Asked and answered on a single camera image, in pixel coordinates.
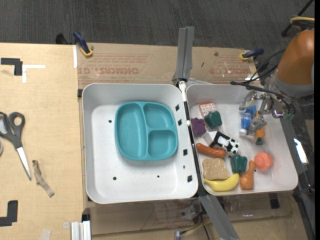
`scissor blade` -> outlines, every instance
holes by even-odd
[[[28,165],[28,161],[27,161],[27,157],[26,157],[24,148],[21,146],[21,147],[18,147],[16,150],[18,151],[18,154],[19,154],[21,163],[23,165],[23,168],[25,170],[25,173],[28,176],[29,180],[31,181],[31,173],[30,173],[30,169],[29,169],[29,165]]]

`toy banana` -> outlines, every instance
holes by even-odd
[[[204,183],[208,184],[214,191],[229,191],[232,190],[239,182],[239,173],[232,174],[225,180],[208,180],[204,179]]]

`blue bottle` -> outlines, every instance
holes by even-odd
[[[247,135],[247,129],[251,124],[252,119],[254,118],[257,112],[256,105],[247,107],[244,111],[243,117],[241,118],[241,130],[239,131],[240,136]]]

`scissors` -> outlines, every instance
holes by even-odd
[[[15,119],[20,118],[20,124],[15,124]],[[7,138],[11,141],[19,154],[20,160],[22,162],[23,168],[25,170],[26,175],[31,181],[31,173],[28,165],[27,157],[24,151],[24,147],[21,143],[21,132],[22,128],[25,125],[25,116],[19,112],[12,112],[9,116],[7,114],[0,112],[0,136]]]

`wooden board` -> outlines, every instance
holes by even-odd
[[[36,240],[44,229],[50,240],[70,238],[64,222],[81,221],[83,211],[78,76],[72,45],[0,43],[1,58],[18,58],[27,69],[27,82],[14,76],[13,65],[0,65],[0,111],[25,116],[22,144],[32,180],[14,146],[2,138],[0,156],[0,217],[7,203],[18,200],[17,222],[0,227],[0,239]],[[36,184],[32,160],[55,194],[49,197]]]

